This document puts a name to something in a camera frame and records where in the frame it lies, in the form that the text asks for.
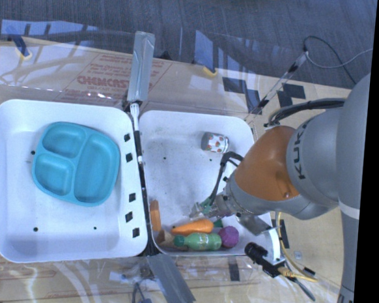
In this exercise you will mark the white plastic tray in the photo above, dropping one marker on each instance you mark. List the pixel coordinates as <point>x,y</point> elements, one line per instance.
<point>177,179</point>
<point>56,228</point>

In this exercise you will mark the brown cardboard board red print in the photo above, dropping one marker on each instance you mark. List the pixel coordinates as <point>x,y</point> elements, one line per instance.
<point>195,82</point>

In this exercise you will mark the black cylinder on white bracket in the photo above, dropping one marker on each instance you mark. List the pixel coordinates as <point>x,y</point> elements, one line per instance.
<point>260,252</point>

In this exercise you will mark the orange carrot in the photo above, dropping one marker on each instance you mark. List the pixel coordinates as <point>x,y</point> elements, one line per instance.
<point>195,226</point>

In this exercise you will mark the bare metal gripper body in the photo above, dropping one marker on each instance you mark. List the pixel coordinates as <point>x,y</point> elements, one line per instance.
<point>220,207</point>

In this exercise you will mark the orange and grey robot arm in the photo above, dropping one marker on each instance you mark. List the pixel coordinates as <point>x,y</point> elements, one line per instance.
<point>319,164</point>

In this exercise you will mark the green bottle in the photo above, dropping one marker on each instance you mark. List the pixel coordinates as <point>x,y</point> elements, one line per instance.
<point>202,241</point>

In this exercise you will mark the blue divided plate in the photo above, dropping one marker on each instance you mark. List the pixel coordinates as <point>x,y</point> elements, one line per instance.
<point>77,163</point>

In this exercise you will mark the purple grapes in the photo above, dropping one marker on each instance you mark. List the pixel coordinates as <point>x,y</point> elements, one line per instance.
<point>229,236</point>

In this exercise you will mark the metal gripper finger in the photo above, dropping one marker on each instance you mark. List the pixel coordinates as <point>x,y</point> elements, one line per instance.
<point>196,211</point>

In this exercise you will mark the orange block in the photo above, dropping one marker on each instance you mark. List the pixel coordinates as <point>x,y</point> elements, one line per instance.
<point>155,216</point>

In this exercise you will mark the white can with red print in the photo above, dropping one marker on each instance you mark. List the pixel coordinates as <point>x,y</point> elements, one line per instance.
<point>217,143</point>

